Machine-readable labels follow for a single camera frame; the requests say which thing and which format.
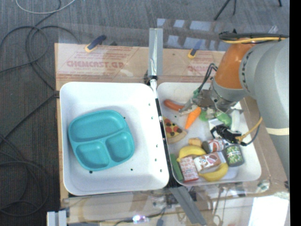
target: gray floor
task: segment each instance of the gray floor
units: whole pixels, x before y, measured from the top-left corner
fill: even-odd
[[[24,8],[37,12],[52,11],[59,5],[58,0],[18,1]],[[71,0],[61,1],[64,6]],[[234,0],[231,0],[215,21],[214,17],[225,1],[76,0],[38,26],[64,27],[81,43],[89,43],[105,29],[108,39],[104,44],[115,41],[124,46],[148,46],[148,29],[168,23],[165,32],[170,38],[165,41],[165,48],[191,48],[194,40],[189,39],[201,39],[199,31],[210,29],[216,38],[219,32],[233,29],[289,35],[290,0],[281,0],[281,7],[278,0],[237,0],[234,15]],[[45,35],[39,32],[29,45],[25,44],[31,28],[19,27],[34,26],[45,17],[21,10],[15,0],[0,0],[0,38],[4,39],[0,47],[0,134],[7,140],[0,139],[1,225],[45,225],[45,213],[60,208],[52,45],[54,42],[76,42],[76,39],[66,30],[48,27],[43,29]],[[185,29],[184,24],[189,24],[188,29],[195,32],[191,38],[179,40],[172,27]],[[47,49],[45,36],[51,46],[38,64],[2,72],[38,57]],[[202,49],[226,48],[222,44],[210,46],[204,43]],[[8,212],[30,215],[14,217]]]

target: can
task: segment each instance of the can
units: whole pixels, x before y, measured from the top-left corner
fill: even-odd
[[[225,148],[225,146],[223,139],[212,139],[202,143],[202,147],[206,153],[220,152]]]
[[[237,167],[244,163],[244,158],[239,145],[230,145],[224,150],[229,167]]]

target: sausage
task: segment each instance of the sausage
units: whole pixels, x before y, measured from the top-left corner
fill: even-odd
[[[178,104],[176,104],[176,103],[174,103],[174,102],[172,102],[171,100],[168,100],[168,99],[166,99],[164,101],[164,105],[166,107],[168,107],[169,109],[172,109],[174,111],[179,111],[184,107],[183,105],[178,105]]]

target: white cable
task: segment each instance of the white cable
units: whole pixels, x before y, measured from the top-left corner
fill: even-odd
[[[63,6],[62,8],[58,9],[58,10],[53,10],[53,11],[50,11],[50,12],[33,12],[33,11],[30,11],[30,10],[26,10],[24,9],[23,7],[20,6],[20,4],[18,3],[18,0],[16,0],[16,4],[17,6],[22,9],[23,11],[25,12],[28,12],[28,13],[33,13],[33,14],[50,14],[50,13],[55,13],[55,12],[58,12],[58,11],[61,11],[63,10],[64,8],[68,7],[69,5],[71,5],[75,0],[72,0],[71,2],[69,2],[67,5]]]

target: yellow cable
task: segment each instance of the yellow cable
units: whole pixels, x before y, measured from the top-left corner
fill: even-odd
[[[254,125],[247,133],[245,133],[239,137],[235,137],[235,139],[237,139],[239,141],[239,143],[241,143],[247,135],[249,135],[252,131],[254,131],[260,125],[261,122],[262,122],[262,116],[259,118],[256,125]]]
[[[266,41],[266,40],[284,40],[283,37],[265,37],[265,38],[253,38],[253,39],[245,39],[245,40],[222,40],[226,43],[250,43],[256,41]]]

